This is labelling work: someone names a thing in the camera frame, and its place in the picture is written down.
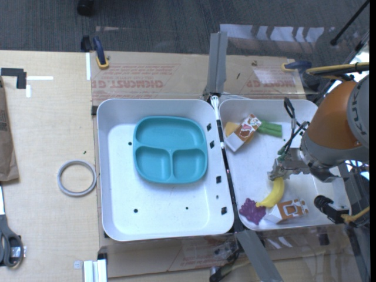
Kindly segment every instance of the cardboard sheet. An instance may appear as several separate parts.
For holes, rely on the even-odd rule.
[[[17,179],[19,176],[8,119],[4,82],[0,77],[0,182]]]
[[[96,53],[90,54],[93,106],[110,98],[199,99],[206,88],[208,55],[109,51],[106,56],[109,67],[101,69]],[[223,94],[305,99],[298,72],[281,69],[291,62],[283,57],[227,55]]]

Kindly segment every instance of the purple grapes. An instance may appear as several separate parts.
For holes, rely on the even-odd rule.
[[[241,206],[239,213],[246,217],[247,220],[259,225],[260,220],[266,214],[264,206],[256,207],[256,202],[251,199],[246,199],[246,202]]]

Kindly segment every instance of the chair wheel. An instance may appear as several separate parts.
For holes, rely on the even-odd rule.
[[[77,12],[82,16],[91,16],[93,12],[94,2],[91,0],[79,0]]]

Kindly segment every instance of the small cardboard box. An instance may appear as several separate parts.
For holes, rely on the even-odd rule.
[[[270,210],[269,214],[265,215],[264,218],[273,223],[280,223],[281,221],[304,216],[309,212],[305,203],[304,200],[300,199],[279,202]]]
[[[224,142],[233,151],[237,151],[240,146],[249,141],[253,136],[254,132],[261,125],[261,121],[258,120],[253,114],[249,114],[238,128],[231,133]]]

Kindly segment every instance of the gray carpet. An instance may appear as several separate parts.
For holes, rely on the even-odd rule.
[[[98,35],[108,51],[208,53],[210,34],[221,24],[236,24],[254,30],[258,26],[263,40],[250,47],[230,41],[228,54],[287,56],[315,66],[332,65],[343,63],[369,30],[368,5],[339,44],[329,44],[365,1],[95,0],[93,15],[85,17],[76,11],[78,0],[0,0],[0,49],[79,52],[83,35]],[[280,27],[324,32],[314,42],[281,46],[264,31]]]

